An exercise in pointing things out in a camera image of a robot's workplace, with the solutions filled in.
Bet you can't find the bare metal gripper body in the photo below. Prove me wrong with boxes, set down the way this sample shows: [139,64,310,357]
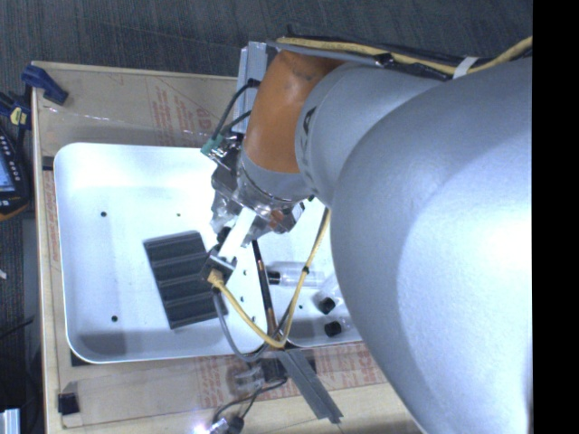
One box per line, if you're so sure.
[210,142,308,235]

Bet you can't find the clear plastic bottle black cap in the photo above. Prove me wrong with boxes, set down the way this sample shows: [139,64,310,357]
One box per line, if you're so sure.
[265,261,327,289]
[318,293,346,316]
[323,316,359,338]

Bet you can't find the thin black rod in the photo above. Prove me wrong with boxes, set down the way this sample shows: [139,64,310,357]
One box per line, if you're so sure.
[251,239,280,336]

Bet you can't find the black ribbed rectangular block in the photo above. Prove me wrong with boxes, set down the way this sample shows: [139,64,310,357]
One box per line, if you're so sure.
[142,230,230,331]

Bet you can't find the white plastic tray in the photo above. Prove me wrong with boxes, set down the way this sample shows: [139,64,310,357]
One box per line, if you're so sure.
[52,141,273,364]
[252,196,364,348]

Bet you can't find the brown cardboard board red print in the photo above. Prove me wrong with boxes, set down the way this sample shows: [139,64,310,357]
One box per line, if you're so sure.
[30,60,426,434]

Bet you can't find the black cylinder on white bracket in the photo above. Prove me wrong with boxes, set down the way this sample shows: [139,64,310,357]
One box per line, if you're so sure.
[200,208,258,291]

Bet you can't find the black block with thin wires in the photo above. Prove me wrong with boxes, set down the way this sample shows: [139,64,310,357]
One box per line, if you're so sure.
[261,358,290,382]

